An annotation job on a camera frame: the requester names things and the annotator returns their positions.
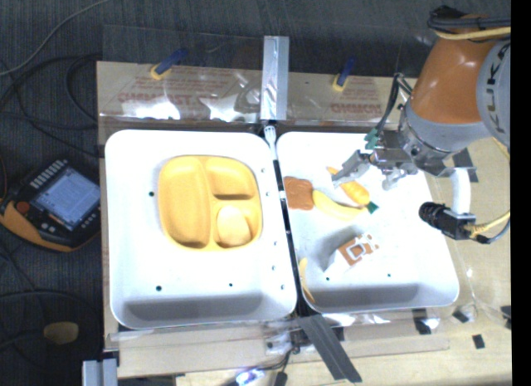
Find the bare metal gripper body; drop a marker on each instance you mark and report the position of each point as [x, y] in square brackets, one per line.
[398, 158]

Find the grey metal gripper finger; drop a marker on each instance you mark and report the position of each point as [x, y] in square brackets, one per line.
[393, 179]
[352, 166]

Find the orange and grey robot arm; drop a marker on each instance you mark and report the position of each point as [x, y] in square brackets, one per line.
[446, 81]

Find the orange carrot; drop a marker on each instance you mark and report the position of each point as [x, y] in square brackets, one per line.
[357, 192]

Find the yellow banana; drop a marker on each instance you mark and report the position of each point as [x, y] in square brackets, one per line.
[332, 208]

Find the brown biscuit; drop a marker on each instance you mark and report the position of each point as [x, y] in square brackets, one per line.
[298, 194]

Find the white plastic tray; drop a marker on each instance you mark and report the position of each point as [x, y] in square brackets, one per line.
[406, 260]
[195, 284]

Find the white carton with orange print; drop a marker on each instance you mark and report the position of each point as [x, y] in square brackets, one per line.
[352, 251]

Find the yellow divided plate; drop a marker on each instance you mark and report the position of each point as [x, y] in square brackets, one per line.
[184, 201]

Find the brown cardboard board red print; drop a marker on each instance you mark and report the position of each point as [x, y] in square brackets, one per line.
[132, 98]

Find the yellow oval object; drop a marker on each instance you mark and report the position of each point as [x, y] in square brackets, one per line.
[61, 332]

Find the black cylinder on white bracket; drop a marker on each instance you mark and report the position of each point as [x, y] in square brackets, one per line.
[444, 216]

